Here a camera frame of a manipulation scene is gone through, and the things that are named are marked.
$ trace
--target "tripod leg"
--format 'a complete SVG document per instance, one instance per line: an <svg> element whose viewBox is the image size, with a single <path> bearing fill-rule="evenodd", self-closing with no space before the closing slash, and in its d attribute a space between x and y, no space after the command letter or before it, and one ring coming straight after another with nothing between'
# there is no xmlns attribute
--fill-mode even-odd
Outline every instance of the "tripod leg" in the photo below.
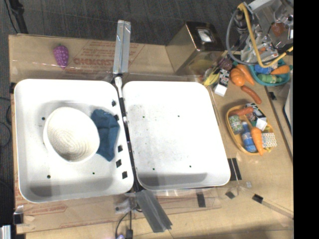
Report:
<svg viewBox="0 0 319 239"><path fill-rule="evenodd" d="M24 8L23 5L20 4L19 0L9 0L11 10L13 15L15 16L16 22L20 29L21 33L28 34L28 30L25 25L25 21L23 18Z"/></svg>

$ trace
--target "yellow hose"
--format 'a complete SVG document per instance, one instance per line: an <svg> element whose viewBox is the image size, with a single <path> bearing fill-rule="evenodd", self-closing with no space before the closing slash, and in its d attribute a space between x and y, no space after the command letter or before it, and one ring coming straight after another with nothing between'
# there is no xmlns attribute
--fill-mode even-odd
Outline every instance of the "yellow hose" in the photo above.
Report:
<svg viewBox="0 0 319 239"><path fill-rule="evenodd" d="M273 64L275 64L276 62L278 62L279 59L281 59L281 58L283 58L284 56L286 56L286 52L284 52L283 54L281 54L280 56L278 56L278 57L277 57L275 60L273 60L272 62L270 62L270 63L268 63L268 64L263 64L263 62L261 61L260 55L259 55L259 51L258 51L257 45L256 45L254 33L253 33L252 28L251 28L251 23L250 23L250 20L249 20L248 10L247 10L247 8L245 7L245 5L244 5L243 3L241 3L240 5L238 5L237 8L240 9L241 11L243 11L244 14L245 14L245 18L246 18L246 22L247 22L247 27L248 27L250 39L251 39L251 42L253 43L253 47L254 47L254 51L255 51L255 53L256 53L256 57L257 57L258 64L259 64L261 67L263 67L263 68L270 67L270 66L272 66ZM292 47L289 48L287 51L290 52L290 51L292 51L293 49L294 49L294 47L292 46Z"/></svg>

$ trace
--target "folded blue towel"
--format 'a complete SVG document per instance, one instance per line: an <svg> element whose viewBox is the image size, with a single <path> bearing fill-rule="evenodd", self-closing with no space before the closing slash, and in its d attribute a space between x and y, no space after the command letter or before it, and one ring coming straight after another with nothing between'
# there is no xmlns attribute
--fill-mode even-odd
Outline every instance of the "folded blue towel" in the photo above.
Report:
<svg viewBox="0 0 319 239"><path fill-rule="evenodd" d="M100 136L100 146L96 153L111 161L115 156L114 146L120 126L112 114L102 109L94 110L91 119L96 125Z"/></svg>

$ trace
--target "empty white tray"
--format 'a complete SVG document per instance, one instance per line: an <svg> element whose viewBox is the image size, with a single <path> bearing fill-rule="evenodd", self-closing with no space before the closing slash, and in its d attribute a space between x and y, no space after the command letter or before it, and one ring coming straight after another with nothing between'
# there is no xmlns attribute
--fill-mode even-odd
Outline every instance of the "empty white tray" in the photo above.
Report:
<svg viewBox="0 0 319 239"><path fill-rule="evenodd" d="M14 99L19 188L27 200L39 203L87 198L131 189L134 177L113 85L102 81L27 79L17 83ZM43 143L43 128L45 119L59 107L73 107L88 116L96 108L117 115L120 130L115 158L109 162L96 154L86 162L70 164L49 153Z"/></svg>
<svg viewBox="0 0 319 239"><path fill-rule="evenodd" d="M206 88L128 82L123 96L139 183L148 190L220 186L230 169Z"/></svg>

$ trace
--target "carpeted floor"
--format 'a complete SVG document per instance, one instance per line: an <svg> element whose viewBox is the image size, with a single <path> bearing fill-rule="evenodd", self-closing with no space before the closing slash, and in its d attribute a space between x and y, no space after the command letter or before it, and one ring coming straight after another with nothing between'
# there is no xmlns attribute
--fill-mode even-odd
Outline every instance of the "carpeted floor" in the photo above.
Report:
<svg viewBox="0 0 319 239"><path fill-rule="evenodd" d="M131 42L165 45L186 20L212 23L225 46L226 29L238 4L253 0L19 0L29 34L115 40L117 21L132 25ZM0 1L0 145L9 140L8 35L15 34L4 0ZM13 23L19 32L15 17ZM11 142L0 147L0 227L12 222Z"/></svg>

